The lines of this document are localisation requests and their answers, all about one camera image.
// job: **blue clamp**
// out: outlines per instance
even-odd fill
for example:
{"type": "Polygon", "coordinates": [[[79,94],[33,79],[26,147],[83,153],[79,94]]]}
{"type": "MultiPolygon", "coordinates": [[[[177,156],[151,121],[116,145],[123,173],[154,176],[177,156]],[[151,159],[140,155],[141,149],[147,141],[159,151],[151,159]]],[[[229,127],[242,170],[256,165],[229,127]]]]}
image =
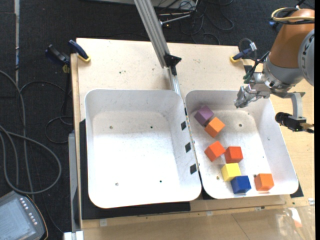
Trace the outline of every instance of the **blue clamp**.
{"type": "Polygon", "coordinates": [[[257,47],[256,47],[255,43],[252,42],[252,43],[250,43],[250,48],[245,49],[245,50],[239,52],[238,54],[236,54],[236,55],[234,55],[234,56],[231,56],[231,57],[230,57],[230,61],[231,61],[232,63],[236,63],[236,62],[238,62],[240,59],[242,59],[244,56],[249,55],[249,54],[251,54],[253,51],[256,51],[256,50],[257,50],[257,47]]]}
{"type": "Polygon", "coordinates": [[[48,46],[45,50],[45,56],[55,64],[59,64],[61,66],[67,65],[70,67],[70,57],[63,52],[57,51],[56,48],[52,44],[48,46]]]}
{"type": "Polygon", "coordinates": [[[70,40],[68,42],[68,45],[78,53],[78,58],[84,61],[85,63],[88,63],[91,60],[91,57],[88,56],[84,49],[82,49],[82,47],[75,41],[70,40]]]}

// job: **purple cube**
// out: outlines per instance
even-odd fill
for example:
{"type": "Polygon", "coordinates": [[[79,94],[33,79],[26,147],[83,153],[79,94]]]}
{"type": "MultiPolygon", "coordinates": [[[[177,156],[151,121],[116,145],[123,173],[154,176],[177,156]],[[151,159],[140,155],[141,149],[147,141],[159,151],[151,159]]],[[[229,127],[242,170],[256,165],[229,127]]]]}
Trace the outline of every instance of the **purple cube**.
{"type": "Polygon", "coordinates": [[[211,117],[213,117],[214,113],[208,108],[206,105],[200,108],[196,114],[194,115],[194,118],[202,125],[204,126],[211,117]]]}

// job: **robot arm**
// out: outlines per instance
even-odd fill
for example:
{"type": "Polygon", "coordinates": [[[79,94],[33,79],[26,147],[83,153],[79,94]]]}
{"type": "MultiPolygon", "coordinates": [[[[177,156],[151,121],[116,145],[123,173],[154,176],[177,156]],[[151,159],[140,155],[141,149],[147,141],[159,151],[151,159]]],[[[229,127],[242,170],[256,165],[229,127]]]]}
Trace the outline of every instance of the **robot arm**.
{"type": "Polygon", "coordinates": [[[268,54],[261,58],[262,72],[249,72],[246,87],[241,86],[234,105],[244,108],[270,94],[291,98],[293,114],[280,112],[275,120],[294,132],[313,133],[314,125],[306,123],[302,115],[304,92],[289,92],[303,78],[314,86],[315,11],[312,9],[282,8],[272,13],[272,19],[283,23],[268,54]],[[278,14],[294,11],[291,16],[279,18],[278,14]]]}

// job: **blue cube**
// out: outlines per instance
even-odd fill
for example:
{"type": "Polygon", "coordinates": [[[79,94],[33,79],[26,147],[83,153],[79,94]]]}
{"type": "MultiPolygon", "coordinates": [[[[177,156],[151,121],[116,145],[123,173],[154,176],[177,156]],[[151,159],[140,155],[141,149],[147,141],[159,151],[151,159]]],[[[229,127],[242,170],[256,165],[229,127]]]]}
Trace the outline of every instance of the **blue cube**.
{"type": "Polygon", "coordinates": [[[230,182],[234,194],[245,194],[251,189],[251,184],[247,175],[236,176],[230,182]]]}

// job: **orange cube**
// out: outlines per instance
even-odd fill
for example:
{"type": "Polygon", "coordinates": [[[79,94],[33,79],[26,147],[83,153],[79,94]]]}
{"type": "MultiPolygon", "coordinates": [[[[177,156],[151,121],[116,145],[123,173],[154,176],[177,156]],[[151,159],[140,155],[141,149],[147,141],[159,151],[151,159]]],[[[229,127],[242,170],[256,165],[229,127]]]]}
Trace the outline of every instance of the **orange cube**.
{"type": "Polygon", "coordinates": [[[225,126],[219,118],[215,117],[207,124],[204,130],[214,138],[225,126]]]}
{"type": "Polygon", "coordinates": [[[224,153],[227,164],[239,163],[244,157],[240,146],[229,146],[224,153]]]}
{"type": "Polygon", "coordinates": [[[212,143],[204,151],[204,153],[210,159],[211,162],[213,162],[216,158],[220,157],[224,152],[226,152],[226,150],[219,141],[212,143]]]}
{"type": "Polygon", "coordinates": [[[275,185],[274,179],[271,173],[259,173],[254,178],[254,183],[255,183],[255,188],[258,191],[268,191],[275,185]]]}

